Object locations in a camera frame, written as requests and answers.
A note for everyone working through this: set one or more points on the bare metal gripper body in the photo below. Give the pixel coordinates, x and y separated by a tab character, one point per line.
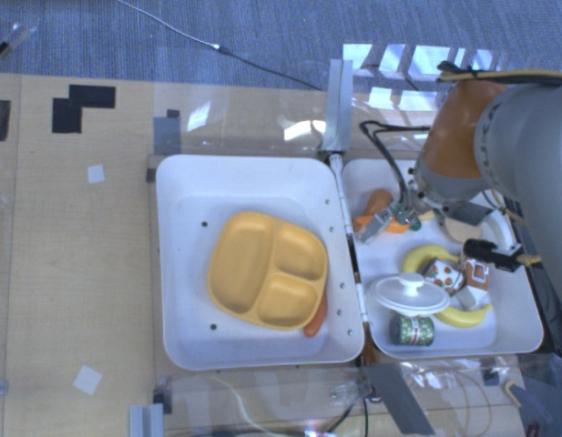
427	204

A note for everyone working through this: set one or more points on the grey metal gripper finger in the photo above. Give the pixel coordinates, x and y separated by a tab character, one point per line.
374	226

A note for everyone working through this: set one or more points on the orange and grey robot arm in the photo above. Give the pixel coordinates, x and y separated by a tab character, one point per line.
517	144

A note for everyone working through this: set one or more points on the orange carrot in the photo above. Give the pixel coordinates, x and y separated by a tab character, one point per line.
379	200

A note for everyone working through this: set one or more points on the yellow banana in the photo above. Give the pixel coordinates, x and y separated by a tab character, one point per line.
467	318
417	254

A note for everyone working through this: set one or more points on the white carton with orange print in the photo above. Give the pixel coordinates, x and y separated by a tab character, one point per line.
444	277

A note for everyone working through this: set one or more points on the white lidded bowl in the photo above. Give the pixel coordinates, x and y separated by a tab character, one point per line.
410	294

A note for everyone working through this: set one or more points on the brown and white carton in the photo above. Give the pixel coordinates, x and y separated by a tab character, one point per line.
476	280

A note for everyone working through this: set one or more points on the green can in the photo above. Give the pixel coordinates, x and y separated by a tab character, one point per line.
412	330

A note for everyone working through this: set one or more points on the orange sausage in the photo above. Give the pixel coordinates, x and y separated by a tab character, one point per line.
316	322

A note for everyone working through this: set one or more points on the yellow divided plate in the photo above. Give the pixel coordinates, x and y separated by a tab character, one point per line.
244	262

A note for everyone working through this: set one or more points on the white plastic tray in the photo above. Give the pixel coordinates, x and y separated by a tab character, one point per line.
508	330
194	326

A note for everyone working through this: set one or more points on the pale wood board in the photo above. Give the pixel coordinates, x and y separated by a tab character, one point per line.
80	262

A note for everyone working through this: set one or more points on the black cylinder on white bracket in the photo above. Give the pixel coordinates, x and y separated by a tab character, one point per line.
489	249

